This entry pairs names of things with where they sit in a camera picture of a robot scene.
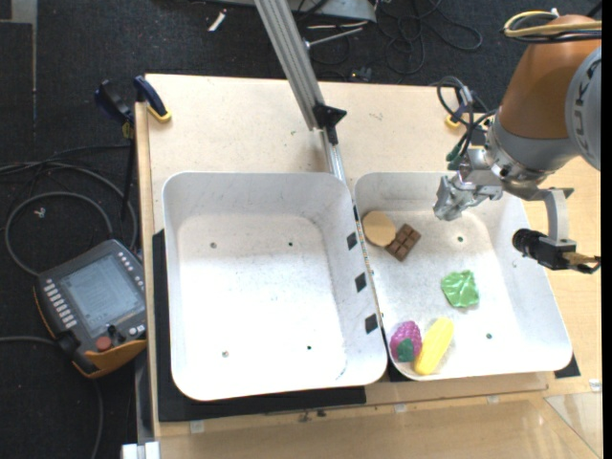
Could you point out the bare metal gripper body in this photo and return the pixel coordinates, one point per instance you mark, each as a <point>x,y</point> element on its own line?
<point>480,175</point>

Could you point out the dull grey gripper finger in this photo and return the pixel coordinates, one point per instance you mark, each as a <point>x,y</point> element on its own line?
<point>443,201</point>
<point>465,203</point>

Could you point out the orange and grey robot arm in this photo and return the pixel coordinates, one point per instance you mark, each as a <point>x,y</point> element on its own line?
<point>540,93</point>

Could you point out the white plastic tray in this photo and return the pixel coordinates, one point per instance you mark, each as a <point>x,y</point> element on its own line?
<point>258,294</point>
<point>478,256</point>

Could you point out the brown chocolate bar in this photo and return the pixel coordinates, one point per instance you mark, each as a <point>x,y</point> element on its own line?
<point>403,243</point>

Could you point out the tan biscuit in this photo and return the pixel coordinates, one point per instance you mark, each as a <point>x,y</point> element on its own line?
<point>378,228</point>

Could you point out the green lettuce leaf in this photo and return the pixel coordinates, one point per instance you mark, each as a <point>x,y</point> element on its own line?
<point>460,289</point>

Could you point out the thin black and white rod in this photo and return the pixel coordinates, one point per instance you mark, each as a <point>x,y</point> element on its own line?
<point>369,266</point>

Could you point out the purple grapes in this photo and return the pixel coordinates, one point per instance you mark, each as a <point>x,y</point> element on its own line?
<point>406,337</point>

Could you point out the yellow corn cob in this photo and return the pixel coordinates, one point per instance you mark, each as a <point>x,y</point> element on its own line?
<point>434,346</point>

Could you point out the pale wood board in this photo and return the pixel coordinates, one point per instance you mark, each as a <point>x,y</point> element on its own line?
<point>239,127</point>

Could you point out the black cylinder on white bracket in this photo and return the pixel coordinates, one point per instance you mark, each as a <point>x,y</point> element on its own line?
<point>545,247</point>

